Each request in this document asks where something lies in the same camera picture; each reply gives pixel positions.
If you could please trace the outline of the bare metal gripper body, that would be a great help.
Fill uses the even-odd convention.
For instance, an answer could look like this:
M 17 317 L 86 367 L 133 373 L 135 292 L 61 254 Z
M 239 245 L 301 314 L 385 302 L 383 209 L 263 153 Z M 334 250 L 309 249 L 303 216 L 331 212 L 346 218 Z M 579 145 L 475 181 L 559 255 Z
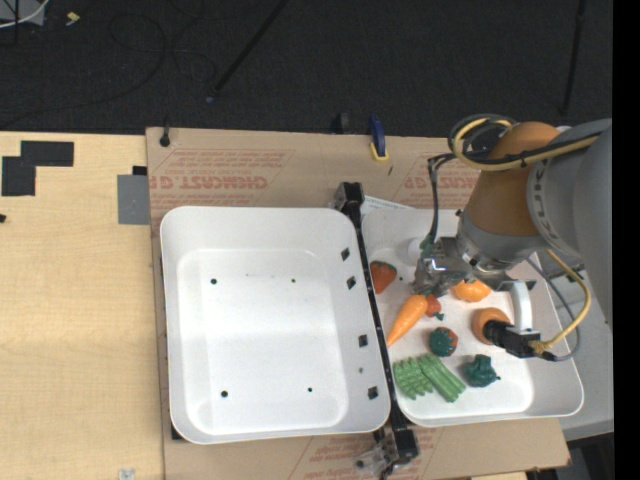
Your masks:
M 491 289 L 504 289 L 511 282 L 504 263 L 481 253 L 472 243 L 454 237 L 442 237 L 432 244 L 421 261 L 429 264 L 434 287 L 434 276 L 440 271 L 459 273 L 459 282 L 479 280 Z

